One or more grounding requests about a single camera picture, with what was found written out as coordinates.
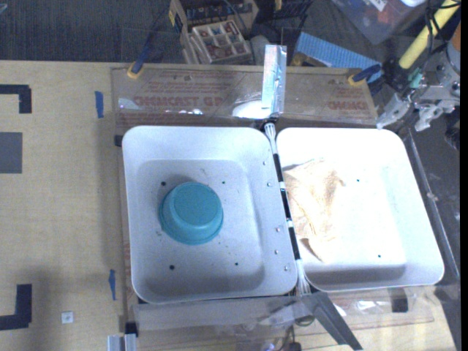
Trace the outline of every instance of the wooden table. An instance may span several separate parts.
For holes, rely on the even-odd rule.
[[[32,322],[0,331],[2,350],[105,350],[107,336],[123,330],[114,67],[122,65],[0,62],[0,84],[27,84],[33,99],[33,113],[19,114],[18,97],[0,95],[0,131],[23,133],[23,172],[0,174],[0,315],[14,313],[17,284],[32,284],[33,290]],[[104,118],[97,118],[95,91],[104,96]],[[428,290],[434,321],[355,331],[364,349],[454,350],[442,307]],[[62,324],[67,311],[74,322]],[[328,334],[299,341],[303,349],[333,344]],[[151,349],[143,343],[139,350]]]

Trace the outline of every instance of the blue round object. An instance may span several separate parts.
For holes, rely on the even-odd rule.
[[[159,220],[172,239],[189,245],[204,244],[221,230],[221,200],[208,186],[186,182],[165,196],[159,205]]]

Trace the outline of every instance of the gray floor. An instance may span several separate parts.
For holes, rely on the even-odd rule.
[[[136,59],[155,20],[159,25],[153,29],[161,33],[161,48],[171,49],[170,43],[174,43],[175,35],[165,19],[170,0],[0,0],[1,3],[7,3],[8,8],[0,14],[0,60],[130,62]],[[418,24],[415,22],[381,45],[372,45],[330,0],[314,0],[303,30],[384,62],[404,52],[418,33]],[[174,51],[170,58],[180,61],[180,53]],[[384,105],[390,94],[391,90],[385,88],[376,95],[376,105]],[[444,141],[444,132],[445,123],[440,119],[433,128],[415,133],[414,137],[431,190],[440,199],[431,218],[442,220],[455,257],[453,262],[447,261],[440,295],[460,350],[460,161],[459,152]]]

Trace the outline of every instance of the yellow pole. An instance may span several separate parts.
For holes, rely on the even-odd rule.
[[[445,0],[442,6],[447,6],[454,4],[455,2],[453,0]],[[439,9],[434,15],[434,19],[436,20],[439,28],[444,27],[444,25],[448,22],[450,17],[456,12],[456,10],[459,8],[458,7],[453,7],[453,8],[448,8],[448,9]],[[434,23],[431,21],[432,25],[432,32],[434,33],[434,36],[437,33],[437,29],[434,26]],[[404,55],[400,58],[399,65],[403,69],[409,69],[415,61],[418,59],[418,57],[421,55],[421,53],[426,49],[427,46],[427,40],[429,37],[429,29],[427,26],[424,27],[423,30],[419,33],[419,35],[416,37],[414,42],[408,47],[407,51],[404,53]]]

